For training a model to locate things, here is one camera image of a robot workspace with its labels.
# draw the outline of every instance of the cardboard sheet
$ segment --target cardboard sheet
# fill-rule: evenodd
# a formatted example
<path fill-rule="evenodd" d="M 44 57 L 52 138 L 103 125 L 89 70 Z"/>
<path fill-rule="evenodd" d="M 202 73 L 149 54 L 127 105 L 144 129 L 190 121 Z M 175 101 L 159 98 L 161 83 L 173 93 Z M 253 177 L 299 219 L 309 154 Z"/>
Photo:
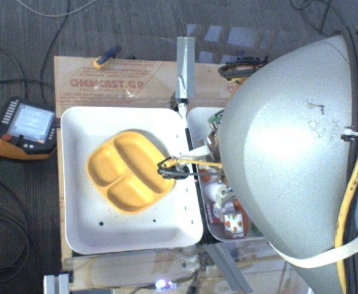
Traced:
<path fill-rule="evenodd" d="M 111 59 L 102 69 L 95 58 L 54 58 L 56 114 L 74 106 L 170 108 L 176 62 Z M 194 106 L 224 107 L 234 89 L 218 74 L 219 64 L 195 64 Z"/>

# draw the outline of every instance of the black cable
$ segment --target black cable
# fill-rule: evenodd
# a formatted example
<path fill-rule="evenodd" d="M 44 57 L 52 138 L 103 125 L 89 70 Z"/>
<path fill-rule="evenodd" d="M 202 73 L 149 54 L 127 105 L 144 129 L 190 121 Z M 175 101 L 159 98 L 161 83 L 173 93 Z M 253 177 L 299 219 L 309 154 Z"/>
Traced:
<path fill-rule="evenodd" d="M 267 64 L 267 58 L 260 60 L 259 58 L 242 58 L 234 62 L 227 62 L 224 66 L 218 68 L 218 74 L 223 78 L 231 81 L 235 78 L 249 77 L 258 69 Z M 246 68 L 238 70 L 238 67 L 253 66 L 252 69 Z"/>
<path fill-rule="evenodd" d="M 346 26 L 341 27 L 340 34 L 343 35 L 349 56 L 351 77 L 351 127 L 358 132 L 358 36 Z M 348 164 L 346 171 L 346 183 L 348 183 L 356 160 L 358 157 L 358 140 L 349 141 Z M 358 200 L 358 187 L 353 196 L 346 219 L 343 244 L 357 237 L 355 216 Z M 349 294 L 358 294 L 358 253 L 344 260 L 346 271 L 346 289 Z"/>
<path fill-rule="evenodd" d="M 67 1 L 66 13 L 69 13 L 69 12 L 70 12 L 70 0 L 66 0 L 66 1 Z M 63 26 L 65 25 L 65 23 L 66 23 L 68 17 L 69 17 L 68 14 L 64 17 L 64 19 L 63 19 L 63 21 L 62 21 L 62 24 L 60 25 L 59 29 L 56 31 L 56 34 L 55 34 L 53 40 L 51 41 L 50 46 L 48 47 L 47 53 L 46 53 L 46 55 L 45 55 L 45 57 L 44 57 L 43 66 L 42 66 L 42 68 L 41 68 L 41 70 L 40 70 L 40 79 L 41 79 L 41 80 L 43 80 L 43 75 L 44 75 L 45 66 L 46 66 L 46 64 L 47 64 L 48 57 L 49 57 L 49 55 L 50 55 L 50 53 L 51 53 L 51 51 L 52 51 L 53 45 L 54 45 L 54 43 L 55 43 L 55 40 L 58 38 L 59 33 L 62 31 L 62 28 L 63 28 Z M 48 104 L 47 101 L 46 101 L 46 99 L 45 99 L 44 90 L 43 90 L 42 86 L 40 87 L 40 90 L 41 90 L 41 95 L 42 95 L 43 101 L 44 101 L 46 104 Z"/>
<path fill-rule="evenodd" d="M 134 291 L 132 291 L 130 294 L 135 294 L 137 291 L 140 291 L 143 288 L 148 289 L 148 290 L 153 290 L 153 289 L 155 289 L 155 285 L 154 284 L 153 285 L 144 285 L 144 286 L 138 287 Z"/>
<path fill-rule="evenodd" d="M 279 278 L 277 294 L 281 293 L 282 283 L 283 283 L 283 279 L 285 278 L 285 273 L 286 273 L 287 267 L 288 267 L 288 262 L 285 261 L 285 262 L 283 263 L 283 268 L 282 268 L 281 276 L 280 276 L 280 278 Z"/>
<path fill-rule="evenodd" d="M 22 84 L 24 86 L 24 97 L 25 97 L 25 99 L 27 99 L 28 98 L 28 89 L 27 89 L 26 82 L 23 80 L 25 78 L 25 75 L 24 75 L 24 72 L 23 72 L 20 64 L 18 63 L 17 59 L 10 52 L 8 52 L 6 49 L 0 47 L 0 51 L 5 53 L 17 67 L 18 73 L 20 74 L 20 78 L 18 79 L 18 81 L 22 82 Z"/>
<path fill-rule="evenodd" d="M 196 288 L 196 280 L 198 278 L 198 274 L 199 271 L 195 271 L 195 274 L 193 276 L 193 280 L 191 282 L 191 284 L 189 285 L 188 289 L 187 289 L 187 294 L 195 294 L 197 292 L 197 288 Z"/>
<path fill-rule="evenodd" d="M 4 266 L 0 266 L 0 284 L 6 283 L 15 277 L 17 277 L 22 271 L 27 272 L 28 274 L 32 275 L 30 271 L 26 269 L 26 265 L 29 262 L 30 254 L 31 254 L 31 246 L 33 245 L 37 251 L 36 254 L 36 261 L 35 263 L 38 266 L 38 275 L 39 278 L 42 278 L 41 275 L 41 267 L 40 267 L 40 255 L 39 255 L 39 248 L 37 247 L 37 244 L 35 243 L 33 237 L 30 235 L 28 231 L 28 225 L 26 221 L 26 215 L 23 209 L 23 204 L 21 200 L 14 194 L 12 190 L 10 190 L 6 185 L 4 185 L 2 182 L 0 182 L 0 188 L 4 189 L 12 198 L 14 201 L 16 201 L 18 208 L 20 209 L 21 213 L 21 219 L 11 215 L 10 213 L 0 209 L 0 221 L 3 221 L 5 223 L 8 223 L 15 227 L 18 231 L 21 232 L 23 236 L 23 248 L 21 252 L 16 255 L 13 259 L 13 261 Z M 37 285 L 37 288 L 39 289 L 39 292 L 42 290 L 42 284 L 40 284 L 42 281 L 39 282 L 38 278 L 33 275 L 35 284 Z"/>
<path fill-rule="evenodd" d="M 8 80 L 0 80 L 0 84 L 4 84 L 4 83 L 18 83 L 20 81 L 23 81 L 25 83 L 40 83 L 41 85 L 45 85 L 48 87 L 54 87 L 54 85 L 46 83 L 45 81 L 41 81 L 41 80 L 34 80 L 31 78 L 11 78 Z"/>
<path fill-rule="evenodd" d="M 201 176 L 201 175 L 225 175 L 220 172 L 179 172 L 179 171 L 168 171 L 159 169 L 158 173 L 161 175 L 172 175 L 172 176 Z"/>
<path fill-rule="evenodd" d="M 313 24 L 309 19 L 308 17 L 305 15 L 305 13 L 303 12 L 306 8 L 308 8 L 312 3 L 314 2 L 320 2 L 322 4 L 325 4 L 326 5 L 326 9 L 323 13 L 323 16 L 322 16 L 322 19 L 321 19 L 321 23 L 319 26 Z M 337 18 L 340 20 L 341 24 L 343 25 L 343 20 L 341 19 L 341 16 L 339 15 L 339 13 L 331 6 L 331 0 L 303 0 L 302 2 L 302 5 L 301 6 L 295 6 L 294 3 L 293 3 L 293 0 L 289 0 L 289 4 L 290 6 L 294 9 L 294 10 L 298 10 L 301 12 L 301 15 L 302 17 L 304 18 L 304 20 L 312 27 L 314 28 L 315 30 L 317 30 L 318 33 L 320 34 L 324 34 L 323 33 L 323 24 L 324 24 L 324 21 L 325 21 L 325 16 L 327 15 L 328 11 L 329 10 L 332 10 L 334 11 L 335 15 L 337 16 Z"/>

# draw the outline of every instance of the white strap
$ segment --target white strap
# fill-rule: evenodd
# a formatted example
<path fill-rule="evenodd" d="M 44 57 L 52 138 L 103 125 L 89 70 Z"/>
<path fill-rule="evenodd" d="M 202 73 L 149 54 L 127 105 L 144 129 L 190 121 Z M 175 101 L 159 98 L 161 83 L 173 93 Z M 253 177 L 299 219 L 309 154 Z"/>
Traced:
<path fill-rule="evenodd" d="M 281 253 L 275 247 L 273 248 L 277 251 L 279 256 L 285 259 L 288 263 L 301 268 L 310 269 L 325 266 L 333 262 L 338 262 L 339 260 L 343 260 L 358 253 L 358 236 L 354 240 L 341 247 L 330 249 L 329 251 L 323 252 L 322 254 L 306 259 L 296 259 Z"/>

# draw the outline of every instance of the cable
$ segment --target cable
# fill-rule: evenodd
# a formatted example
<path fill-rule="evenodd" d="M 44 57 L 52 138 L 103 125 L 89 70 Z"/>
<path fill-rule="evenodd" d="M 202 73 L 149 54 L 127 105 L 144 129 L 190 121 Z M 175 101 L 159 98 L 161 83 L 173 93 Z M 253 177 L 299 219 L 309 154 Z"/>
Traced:
<path fill-rule="evenodd" d="M 45 85 L 45 86 L 48 86 L 48 87 L 54 87 L 52 84 L 49 84 L 45 81 L 40 81 L 40 80 L 34 80 L 34 79 L 31 79 L 31 78 L 11 78 L 11 79 L 8 79 L 8 80 L 0 80 L 0 84 L 3 84 L 3 83 L 18 83 L 20 81 L 24 81 L 26 83 L 40 83 L 41 85 Z"/>
<path fill-rule="evenodd" d="M 352 31 L 352 29 L 349 29 L 346 26 L 342 26 L 337 33 L 342 34 L 345 38 L 348 51 L 351 77 L 351 128 L 353 131 L 358 132 L 358 34 L 357 31 Z M 358 138 L 354 138 L 349 142 L 346 183 L 349 182 L 349 177 L 352 175 L 357 157 Z M 348 243 L 358 234 L 355 222 L 357 197 L 358 187 L 348 212 L 343 243 Z M 344 264 L 347 278 L 346 291 L 351 294 L 358 293 L 358 253 L 345 259 Z"/>
<path fill-rule="evenodd" d="M 17 81 L 20 81 L 20 82 L 23 83 L 23 85 L 24 85 L 24 97 L 27 99 L 28 98 L 28 89 L 27 89 L 26 83 L 24 81 L 25 75 L 24 75 L 24 72 L 23 72 L 20 64 L 18 63 L 17 59 L 10 52 L 8 52 L 5 48 L 0 47 L 0 51 L 5 53 L 13 61 L 13 63 L 17 67 L 18 73 L 20 74 L 20 78 Z"/>
<path fill-rule="evenodd" d="M 323 4 L 326 5 L 326 10 L 324 11 L 323 13 L 323 16 L 322 16 L 322 19 L 321 19 L 321 24 L 320 24 L 320 27 L 317 27 L 315 24 L 313 24 L 303 13 L 303 11 L 309 7 L 313 2 L 321 2 Z M 335 15 L 337 16 L 337 18 L 340 20 L 341 24 L 343 24 L 343 20 L 341 19 L 341 17 L 339 16 L 338 12 L 331 6 L 331 0 L 328 0 L 328 1 L 325 1 L 325 0 L 304 0 L 302 2 L 302 6 L 298 7 L 298 6 L 295 6 L 293 4 L 293 0 L 289 0 L 289 3 L 290 3 L 290 6 L 294 9 L 294 10 L 298 10 L 301 12 L 302 14 L 302 17 L 304 18 L 304 20 L 312 27 L 314 28 L 315 30 L 318 31 L 318 33 L 321 33 L 321 34 L 324 34 L 323 33 L 323 24 L 324 24 L 324 20 L 325 20 L 325 17 L 326 17 L 326 14 L 328 12 L 328 10 L 333 10 Z"/>
<path fill-rule="evenodd" d="M 195 275 L 193 277 L 191 284 L 189 285 L 189 287 L 187 289 L 187 294 L 195 294 L 196 293 L 196 280 L 198 278 L 198 274 L 199 274 L 199 271 L 197 270 L 195 272 Z"/>
<path fill-rule="evenodd" d="M 210 167 L 218 167 L 222 168 L 221 162 L 208 162 L 208 161 L 200 161 L 200 160 L 191 160 L 191 159 L 168 159 L 162 164 L 163 168 L 170 168 L 177 164 L 197 164 L 197 165 L 208 165 Z"/>
<path fill-rule="evenodd" d="M 349 183 L 346 187 L 345 196 L 343 197 L 342 204 L 339 210 L 337 229 L 335 232 L 335 248 L 343 245 L 343 234 L 345 232 L 346 219 L 357 187 L 358 187 L 358 158 L 356 161 L 356 165 L 354 166 L 352 175 L 350 177 Z M 342 291 L 344 294 L 346 294 L 346 272 L 345 272 L 345 266 L 343 264 L 343 260 L 337 262 L 337 271 L 338 271 L 338 276 L 342 287 Z"/>
<path fill-rule="evenodd" d="M 225 175 L 224 173 L 219 172 L 179 172 L 179 171 L 168 171 L 164 169 L 159 169 L 158 172 L 161 175 L 171 175 L 171 176 L 202 176 L 202 175 Z"/>
<path fill-rule="evenodd" d="M 33 13 L 36 13 L 36 14 L 41 15 L 41 16 L 43 16 L 43 17 L 65 17 L 65 16 L 68 16 L 68 15 L 71 15 L 71 14 L 75 14 L 75 13 L 77 13 L 77 12 L 83 10 L 83 9 L 86 8 L 87 6 L 93 4 L 93 3 L 97 2 L 97 1 L 100 1 L 100 0 L 92 0 L 92 1 L 88 2 L 87 4 L 81 6 L 81 7 L 78 8 L 78 9 L 75 9 L 75 10 L 73 10 L 73 11 L 71 11 L 71 12 L 66 12 L 66 13 L 63 13 L 63 14 L 44 14 L 44 13 L 41 13 L 41 12 L 39 12 L 39 11 L 36 11 L 36 10 L 32 9 L 31 7 L 27 6 L 25 3 L 23 3 L 23 2 L 20 1 L 20 0 L 16 0 L 16 1 L 17 1 L 18 3 L 20 3 L 23 7 L 27 8 L 27 9 L 30 10 L 30 11 L 32 11 Z"/>
<path fill-rule="evenodd" d="M 237 59 L 234 62 L 227 62 L 224 66 L 219 67 L 218 74 L 228 81 L 238 81 L 242 78 L 248 78 L 266 64 L 267 57 L 264 60 L 259 58 Z"/>
<path fill-rule="evenodd" d="M 134 291 L 132 291 L 130 294 L 135 294 L 137 291 L 140 291 L 140 290 L 142 290 L 142 289 L 148 289 L 148 290 L 153 290 L 153 289 L 155 289 L 155 285 L 153 284 L 153 285 L 144 285 L 144 286 L 142 286 L 142 287 L 138 287 L 138 288 L 136 288 Z"/>
<path fill-rule="evenodd" d="M 13 193 L 13 191 L 11 191 L 2 182 L 0 182 L 0 188 L 4 189 L 10 196 L 12 196 L 14 201 L 17 203 L 21 214 L 21 219 L 18 219 L 17 217 L 0 209 L 0 221 L 8 223 L 13 227 L 15 227 L 23 237 L 23 248 L 21 252 L 17 256 L 15 256 L 15 258 L 12 260 L 10 264 L 0 266 L 0 284 L 3 284 L 5 282 L 14 279 L 22 271 L 25 271 L 34 278 L 36 287 L 39 288 L 39 292 L 41 292 L 40 284 L 39 284 L 39 279 L 41 279 L 39 248 L 35 243 L 33 237 L 29 233 L 28 225 L 26 222 L 26 215 L 23 209 L 23 204 L 21 200 Z M 36 278 L 30 271 L 26 269 L 26 264 L 28 263 L 31 254 L 31 245 L 33 245 L 37 251 L 36 258 L 35 258 L 37 262 L 35 264 L 38 266 L 37 273 L 39 274 L 39 278 Z"/>
<path fill-rule="evenodd" d="M 285 262 L 283 263 L 283 268 L 282 268 L 281 276 L 280 276 L 280 278 L 279 278 L 277 294 L 280 294 L 280 293 L 281 293 L 282 282 L 283 282 L 283 279 L 285 278 L 285 273 L 286 273 L 287 267 L 288 267 L 288 262 L 285 261 Z"/>
<path fill-rule="evenodd" d="M 66 1 L 67 1 L 66 12 L 68 12 L 70 10 L 71 0 L 66 0 Z M 40 80 L 43 80 L 44 70 L 45 70 L 45 66 L 46 66 L 47 61 L 48 61 L 48 57 L 49 57 L 49 55 L 50 55 L 50 53 L 52 51 L 52 48 L 53 48 L 53 45 L 54 45 L 56 39 L 58 38 L 59 33 L 62 31 L 62 28 L 65 25 L 67 19 L 68 19 L 68 16 L 66 15 L 64 17 L 64 20 L 63 20 L 62 24 L 60 25 L 59 29 L 56 31 L 56 34 L 55 34 L 53 40 L 51 41 L 50 46 L 48 47 L 47 53 L 46 53 L 46 55 L 44 57 L 42 68 L 40 70 Z M 45 99 L 44 90 L 43 90 L 42 85 L 43 84 L 41 83 L 40 84 L 40 90 L 41 90 L 42 99 L 48 105 L 48 102 Z"/>

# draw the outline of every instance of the gray carpet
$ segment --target gray carpet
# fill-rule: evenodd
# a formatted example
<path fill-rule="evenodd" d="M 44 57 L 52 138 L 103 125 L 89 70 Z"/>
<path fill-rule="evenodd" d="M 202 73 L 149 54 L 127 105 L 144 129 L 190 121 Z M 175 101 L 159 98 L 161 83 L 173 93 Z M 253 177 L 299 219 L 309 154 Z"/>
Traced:
<path fill-rule="evenodd" d="M 64 13 L 66 0 L 22 0 L 43 13 Z M 71 0 L 70 10 L 91 0 Z M 176 60 L 176 37 L 195 37 L 196 62 L 224 64 L 239 55 L 269 61 L 323 39 L 340 25 L 358 26 L 358 0 L 332 0 L 321 32 L 327 0 L 102 0 L 69 15 L 47 18 L 15 0 L 0 0 L 0 80 L 40 79 L 53 84 L 53 55 L 98 57 L 120 45 L 118 58 Z M 28 97 L 54 105 L 53 88 L 30 82 Z M 20 82 L 0 83 L 0 107 L 11 96 L 24 96 Z M 0 293 L 40 293 L 44 274 L 61 271 L 57 157 L 33 164 L 0 160 L 0 181 L 20 200 L 29 228 L 31 253 L 25 268 Z M 0 187 L 0 208 L 22 218 L 14 197 Z M 22 234 L 0 221 L 0 267 L 25 250 Z M 15 268 L 4 272 L 13 274 Z"/>

